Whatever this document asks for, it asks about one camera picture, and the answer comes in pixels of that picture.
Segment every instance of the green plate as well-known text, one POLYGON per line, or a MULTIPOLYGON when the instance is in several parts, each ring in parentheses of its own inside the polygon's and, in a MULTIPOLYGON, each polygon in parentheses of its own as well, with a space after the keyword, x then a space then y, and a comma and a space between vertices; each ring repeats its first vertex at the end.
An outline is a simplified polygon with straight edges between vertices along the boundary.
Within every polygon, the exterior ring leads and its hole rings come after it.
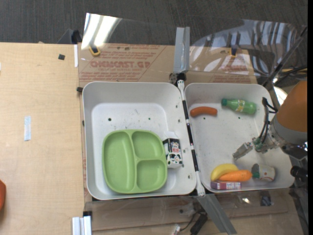
POLYGON ((145 193, 167 180, 162 140, 151 131, 121 130, 103 140, 102 166, 107 185, 119 193, 145 193))

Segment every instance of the orange object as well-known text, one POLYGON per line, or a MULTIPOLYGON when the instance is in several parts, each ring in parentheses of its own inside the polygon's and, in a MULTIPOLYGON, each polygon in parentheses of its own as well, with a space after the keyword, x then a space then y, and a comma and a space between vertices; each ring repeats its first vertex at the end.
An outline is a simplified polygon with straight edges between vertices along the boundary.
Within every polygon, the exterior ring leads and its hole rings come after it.
POLYGON ((298 82, 276 114, 278 122, 293 131, 308 131, 308 82, 298 82))
POLYGON ((249 170, 236 170, 222 175, 219 180, 243 182, 252 178, 252 173, 249 170))
POLYGON ((5 201, 5 184, 0 180, 0 210, 2 209, 5 201))
POLYGON ((190 111, 190 116, 192 117, 196 117, 200 114, 216 115, 217 109, 208 106, 200 106, 190 111))

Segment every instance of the sausage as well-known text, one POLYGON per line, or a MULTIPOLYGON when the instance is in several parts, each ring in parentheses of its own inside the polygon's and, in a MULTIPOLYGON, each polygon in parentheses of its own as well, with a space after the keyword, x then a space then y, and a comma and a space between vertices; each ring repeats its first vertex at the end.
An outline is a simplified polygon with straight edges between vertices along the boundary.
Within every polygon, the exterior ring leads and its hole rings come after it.
POLYGON ((190 116, 192 116, 192 117, 196 117, 200 114, 216 115, 217 109, 215 109, 213 107, 208 107, 208 106, 200 106, 200 107, 194 108, 190 111, 190 116))

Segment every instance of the banana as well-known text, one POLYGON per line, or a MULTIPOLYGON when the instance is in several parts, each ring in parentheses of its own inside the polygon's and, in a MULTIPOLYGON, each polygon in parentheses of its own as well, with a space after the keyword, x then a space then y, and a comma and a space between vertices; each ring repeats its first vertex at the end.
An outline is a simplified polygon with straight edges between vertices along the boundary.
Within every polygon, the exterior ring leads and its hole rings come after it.
POLYGON ((222 175, 239 170, 235 164, 220 164, 211 172, 211 181, 218 180, 222 175))

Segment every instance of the wooden table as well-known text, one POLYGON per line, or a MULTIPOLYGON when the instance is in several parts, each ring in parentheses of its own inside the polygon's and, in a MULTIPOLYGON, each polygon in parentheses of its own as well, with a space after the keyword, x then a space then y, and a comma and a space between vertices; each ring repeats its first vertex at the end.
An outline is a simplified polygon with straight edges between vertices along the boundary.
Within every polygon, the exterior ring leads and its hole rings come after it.
MULTIPOLYGON (((69 235, 72 217, 81 217, 84 210, 74 46, 0 43, 0 68, 0 179, 7 187, 0 234, 69 235), (31 116, 29 141, 24 140, 25 116, 31 116)), ((302 234, 293 199, 288 194, 282 199, 285 213, 231 219, 238 234, 302 234)), ((94 234, 169 235, 173 228, 169 224, 94 234)), ((199 234, 218 233, 209 221, 199 234)), ((189 234, 189 229, 180 234, 189 234)))

